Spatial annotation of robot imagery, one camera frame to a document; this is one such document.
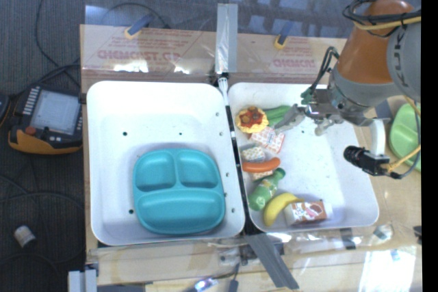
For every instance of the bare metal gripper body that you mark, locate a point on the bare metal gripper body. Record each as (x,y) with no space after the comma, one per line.
(337,111)

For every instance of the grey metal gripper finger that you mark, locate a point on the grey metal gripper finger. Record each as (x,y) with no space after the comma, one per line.
(325,126)
(289,116)

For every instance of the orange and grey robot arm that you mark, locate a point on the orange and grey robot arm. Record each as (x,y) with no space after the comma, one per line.
(369,58)

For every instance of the green toy vegetable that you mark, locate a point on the green toy vegetable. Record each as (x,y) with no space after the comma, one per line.
(275,111)

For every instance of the orange and white patterned carton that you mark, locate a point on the orange and white patterned carton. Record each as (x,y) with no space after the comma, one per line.
(268,141)

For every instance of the yellow and red pizza slice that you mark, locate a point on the yellow and red pizza slice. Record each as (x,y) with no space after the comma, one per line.
(251,119)

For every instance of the white plastic tray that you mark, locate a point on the white plastic tray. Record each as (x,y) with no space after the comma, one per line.
(318,167)
(154,113)

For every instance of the small orange patterned packet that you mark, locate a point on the small orange patterned packet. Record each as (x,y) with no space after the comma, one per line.
(261,175)
(253,154)

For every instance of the orange toy sausage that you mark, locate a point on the orange toy sausage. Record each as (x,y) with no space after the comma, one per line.
(261,165)

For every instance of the green divided plate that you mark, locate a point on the green divided plate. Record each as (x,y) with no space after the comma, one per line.
(403,133)

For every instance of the green plastic bottle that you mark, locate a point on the green plastic bottle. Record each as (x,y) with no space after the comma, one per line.
(263,193)

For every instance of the brown and white carton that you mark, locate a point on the brown and white carton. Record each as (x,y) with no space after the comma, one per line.
(306,212)

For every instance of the yellow banana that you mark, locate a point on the yellow banana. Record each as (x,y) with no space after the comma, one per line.
(275,206)

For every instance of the blue divided plate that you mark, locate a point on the blue divided plate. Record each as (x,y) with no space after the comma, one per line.
(178,191)

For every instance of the brown cardboard board red print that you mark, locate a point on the brown cardboard board red print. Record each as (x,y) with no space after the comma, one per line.
(147,54)

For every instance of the small grey can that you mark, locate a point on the small grey can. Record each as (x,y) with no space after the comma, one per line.
(24,236)

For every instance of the black cylinder on white bracket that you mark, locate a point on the black cylinder on white bracket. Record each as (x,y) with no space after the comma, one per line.
(364,158)

